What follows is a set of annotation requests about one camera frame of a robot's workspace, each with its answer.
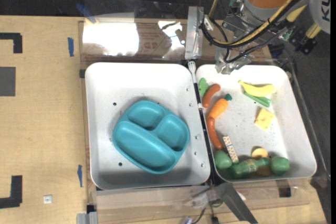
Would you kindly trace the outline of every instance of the gray square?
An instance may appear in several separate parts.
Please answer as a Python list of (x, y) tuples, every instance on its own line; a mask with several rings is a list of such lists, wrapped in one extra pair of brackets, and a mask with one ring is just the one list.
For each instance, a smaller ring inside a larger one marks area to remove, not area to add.
[(0, 67), (0, 96), (15, 96), (15, 67)]

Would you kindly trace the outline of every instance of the toy sausage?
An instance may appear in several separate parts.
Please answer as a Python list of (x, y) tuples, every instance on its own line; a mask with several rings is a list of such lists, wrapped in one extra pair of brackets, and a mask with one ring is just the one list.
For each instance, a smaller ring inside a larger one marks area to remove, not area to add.
[(202, 99), (202, 106), (204, 108), (208, 108), (210, 105), (211, 97), (220, 90), (219, 84), (213, 84), (209, 87), (209, 89), (205, 92), (203, 99)]
[(215, 129), (215, 119), (208, 117), (206, 119), (206, 126), (208, 129), (209, 138), (210, 138), (211, 143), (215, 146), (217, 150), (221, 150), (223, 148), (223, 145), (217, 137), (217, 133)]

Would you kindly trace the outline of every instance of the black corner marker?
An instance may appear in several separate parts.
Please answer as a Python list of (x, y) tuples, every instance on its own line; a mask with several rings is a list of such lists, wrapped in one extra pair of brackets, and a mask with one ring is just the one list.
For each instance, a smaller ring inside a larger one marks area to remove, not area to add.
[(22, 36), (20, 33), (0, 33), (0, 39), (12, 39), (13, 40), (13, 53), (22, 53)]
[(0, 209), (19, 207), (22, 203), (22, 176), (12, 176), (8, 198), (0, 198)]

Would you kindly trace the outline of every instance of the yellow sponge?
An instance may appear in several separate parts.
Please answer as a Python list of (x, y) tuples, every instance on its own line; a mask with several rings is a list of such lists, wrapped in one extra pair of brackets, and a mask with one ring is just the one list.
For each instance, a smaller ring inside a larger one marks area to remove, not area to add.
[(274, 114), (264, 108), (262, 108), (255, 120), (255, 124), (260, 128), (267, 130), (274, 118)]

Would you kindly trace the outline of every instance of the green ball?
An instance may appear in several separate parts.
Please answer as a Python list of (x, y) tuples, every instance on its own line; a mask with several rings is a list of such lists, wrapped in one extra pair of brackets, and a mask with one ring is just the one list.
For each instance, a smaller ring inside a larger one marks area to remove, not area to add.
[(219, 170), (228, 169), (232, 165), (232, 160), (224, 151), (217, 151), (215, 153), (215, 165)]
[(271, 170), (277, 176), (282, 176), (290, 168), (289, 160), (284, 157), (275, 156), (271, 158)]

